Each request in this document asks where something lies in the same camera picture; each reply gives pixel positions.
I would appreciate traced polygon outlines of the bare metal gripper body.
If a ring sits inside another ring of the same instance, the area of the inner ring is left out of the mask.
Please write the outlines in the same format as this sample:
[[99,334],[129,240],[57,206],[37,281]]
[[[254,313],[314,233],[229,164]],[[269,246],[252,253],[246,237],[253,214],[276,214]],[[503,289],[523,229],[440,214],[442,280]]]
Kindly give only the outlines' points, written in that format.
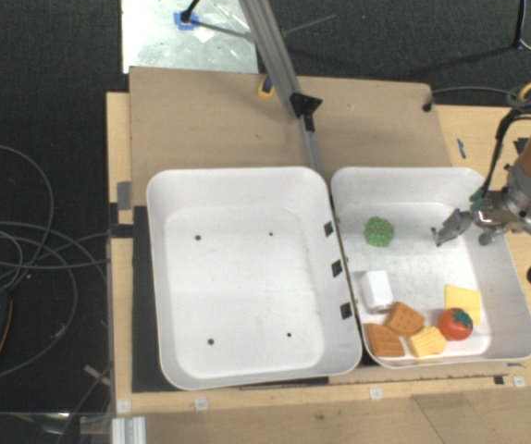
[[477,190],[471,196],[474,223],[480,227],[506,227],[507,232],[531,236],[531,201],[516,189]]

